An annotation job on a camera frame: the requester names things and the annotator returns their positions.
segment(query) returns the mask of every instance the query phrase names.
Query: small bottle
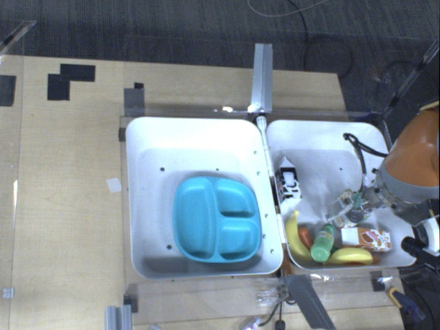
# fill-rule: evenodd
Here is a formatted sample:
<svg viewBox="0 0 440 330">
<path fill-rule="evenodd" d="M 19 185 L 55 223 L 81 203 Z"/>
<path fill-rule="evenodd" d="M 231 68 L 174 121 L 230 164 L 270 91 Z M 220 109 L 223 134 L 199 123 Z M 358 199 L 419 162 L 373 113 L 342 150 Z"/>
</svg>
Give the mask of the small bottle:
<svg viewBox="0 0 440 330">
<path fill-rule="evenodd" d="M 335 228 L 330 223 L 326 223 L 318 236 L 316 236 L 313 246 L 310 249 L 311 257 L 314 261 L 324 263 L 331 253 L 333 247 Z"/>
<path fill-rule="evenodd" d="M 354 208 L 348 213 L 335 218 L 332 222 L 335 227 L 341 228 L 354 228 L 358 223 L 363 222 L 370 217 L 370 213 L 359 208 Z"/>
</svg>

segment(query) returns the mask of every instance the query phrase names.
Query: orange carrot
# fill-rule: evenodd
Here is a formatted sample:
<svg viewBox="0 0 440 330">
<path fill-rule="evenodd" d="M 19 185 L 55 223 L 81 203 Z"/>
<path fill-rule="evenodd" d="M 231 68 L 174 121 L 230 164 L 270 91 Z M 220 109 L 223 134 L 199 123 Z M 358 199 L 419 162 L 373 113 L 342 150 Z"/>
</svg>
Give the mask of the orange carrot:
<svg viewBox="0 0 440 330">
<path fill-rule="evenodd" d="M 314 245 L 314 242 L 311 240 L 310 233 L 307 228 L 299 228 L 298 235 L 303 245 L 305 245 L 309 250 Z"/>
</svg>

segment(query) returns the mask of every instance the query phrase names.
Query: blue divided plate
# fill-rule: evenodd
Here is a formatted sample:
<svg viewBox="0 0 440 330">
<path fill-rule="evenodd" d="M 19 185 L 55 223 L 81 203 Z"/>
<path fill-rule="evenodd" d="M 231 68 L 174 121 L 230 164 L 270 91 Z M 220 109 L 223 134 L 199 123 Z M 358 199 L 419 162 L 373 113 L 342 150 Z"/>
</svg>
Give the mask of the blue divided plate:
<svg viewBox="0 0 440 330">
<path fill-rule="evenodd" d="M 173 227 L 180 252 L 194 261 L 236 263 L 251 258 L 260 247 L 256 197 L 233 179 L 183 181 L 174 197 Z"/>
</svg>

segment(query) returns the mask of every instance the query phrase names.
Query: wooden countertop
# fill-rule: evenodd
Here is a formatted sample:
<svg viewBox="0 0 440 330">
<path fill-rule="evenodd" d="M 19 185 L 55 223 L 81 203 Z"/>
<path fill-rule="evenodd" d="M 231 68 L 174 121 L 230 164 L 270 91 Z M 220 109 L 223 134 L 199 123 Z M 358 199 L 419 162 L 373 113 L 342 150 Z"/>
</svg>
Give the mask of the wooden countertop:
<svg viewBox="0 0 440 330">
<path fill-rule="evenodd" d="M 71 82 L 70 101 L 48 101 L 47 75 L 59 74 L 61 63 L 95 65 L 95 82 Z M 243 107 L 250 101 L 252 70 L 24 58 L 11 330 L 101 330 L 105 307 L 122 303 L 122 198 L 109 190 L 107 180 L 121 179 L 123 89 L 134 82 L 144 83 L 146 104 Z M 274 104 L 344 109 L 333 74 L 275 71 Z M 329 315 L 339 329 L 403 329 L 399 310 L 390 302 L 379 305 L 331 310 Z M 167 312 L 165 303 L 162 312 Z M 285 319 L 288 329 L 308 329 L 298 310 Z M 242 321 L 158 325 L 162 330 L 224 330 L 238 329 Z"/>
</svg>

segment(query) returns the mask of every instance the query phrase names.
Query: banana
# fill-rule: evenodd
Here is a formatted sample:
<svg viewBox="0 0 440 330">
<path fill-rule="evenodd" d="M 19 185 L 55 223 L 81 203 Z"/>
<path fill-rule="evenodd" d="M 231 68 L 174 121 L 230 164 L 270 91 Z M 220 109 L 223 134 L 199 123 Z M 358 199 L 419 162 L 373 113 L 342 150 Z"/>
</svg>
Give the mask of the banana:
<svg viewBox="0 0 440 330">
<path fill-rule="evenodd" d="M 325 262 L 326 264 L 361 263 L 365 265 L 373 264 L 373 255 L 362 248 L 348 247 L 341 248 L 334 252 Z"/>
<path fill-rule="evenodd" d="M 285 225 L 287 242 L 289 243 L 290 252 L 294 257 L 305 261 L 311 261 L 310 251 L 303 242 L 301 242 L 298 234 L 298 214 L 299 211 L 295 210 L 294 215 Z"/>
</svg>

